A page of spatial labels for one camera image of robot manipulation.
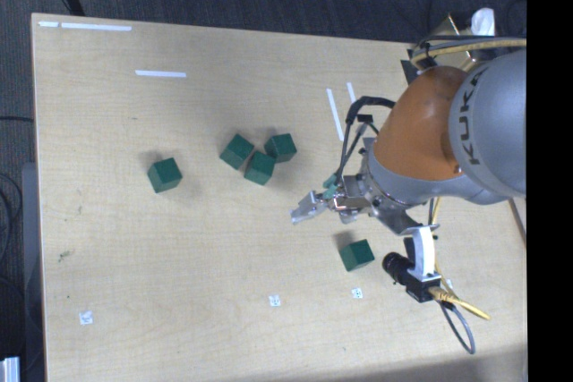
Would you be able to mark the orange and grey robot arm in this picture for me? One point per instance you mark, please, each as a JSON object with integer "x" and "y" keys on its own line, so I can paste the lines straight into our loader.
{"x": 421, "y": 134}

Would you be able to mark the brown box with white tissue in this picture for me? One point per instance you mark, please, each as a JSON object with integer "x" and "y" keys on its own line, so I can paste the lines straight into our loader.
{"x": 461, "y": 31}

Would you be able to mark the green cube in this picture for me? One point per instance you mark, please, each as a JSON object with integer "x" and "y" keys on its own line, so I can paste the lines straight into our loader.
{"x": 165, "y": 175}
{"x": 356, "y": 255}
{"x": 281, "y": 146}
{"x": 236, "y": 150}
{"x": 259, "y": 169}

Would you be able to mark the black cylinder on white bracket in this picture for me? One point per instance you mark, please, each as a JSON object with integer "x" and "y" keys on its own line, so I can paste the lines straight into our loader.
{"x": 418, "y": 277}

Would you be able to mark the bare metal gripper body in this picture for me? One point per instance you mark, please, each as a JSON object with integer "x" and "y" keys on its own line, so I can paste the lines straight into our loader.
{"x": 358, "y": 199}

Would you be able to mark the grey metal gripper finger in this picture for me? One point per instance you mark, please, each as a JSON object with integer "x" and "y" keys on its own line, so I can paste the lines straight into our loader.
{"x": 302, "y": 214}
{"x": 314, "y": 200}

